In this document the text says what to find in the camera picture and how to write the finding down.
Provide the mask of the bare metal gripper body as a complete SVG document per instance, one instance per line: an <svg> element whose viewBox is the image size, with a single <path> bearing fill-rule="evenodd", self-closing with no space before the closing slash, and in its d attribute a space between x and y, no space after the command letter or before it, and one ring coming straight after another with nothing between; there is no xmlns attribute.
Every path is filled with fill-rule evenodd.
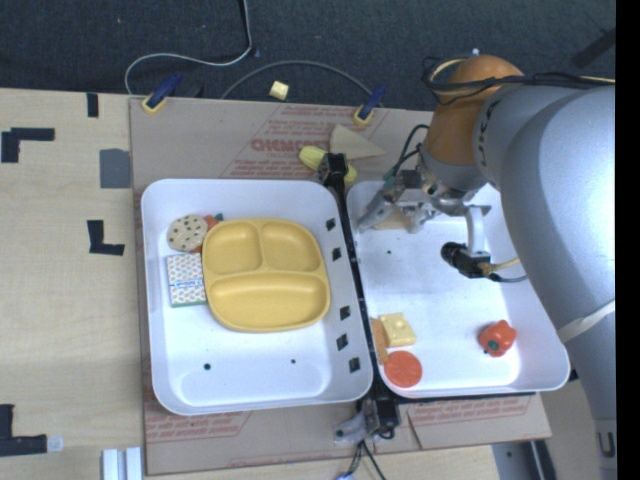
<svg viewBox="0 0 640 480"><path fill-rule="evenodd" d="M473 191L451 188L419 169L391 170L384 177L382 193L386 203L404 214L425 218L453 215L473 197Z"/></svg>

